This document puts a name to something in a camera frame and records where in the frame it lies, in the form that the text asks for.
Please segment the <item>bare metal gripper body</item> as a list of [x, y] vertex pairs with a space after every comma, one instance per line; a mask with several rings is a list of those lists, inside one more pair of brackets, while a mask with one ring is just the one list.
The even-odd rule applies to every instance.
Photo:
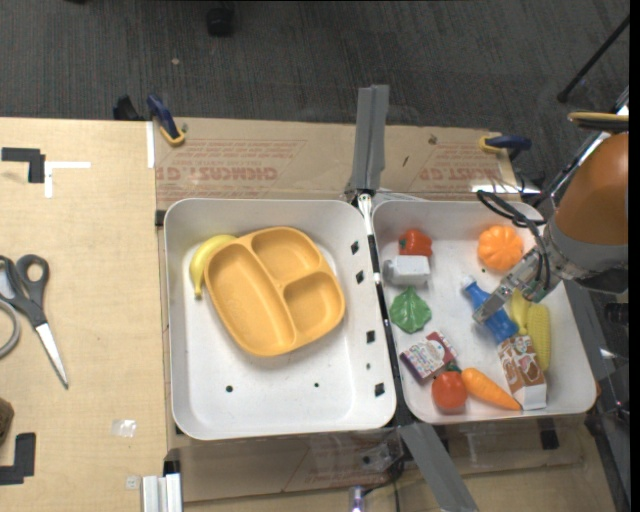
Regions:
[[546, 296], [543, 270], [543, 256], [532, 248], [500, 281], [498, 296], [507, 301], [518, 290], [528, 301], [541, 301]]

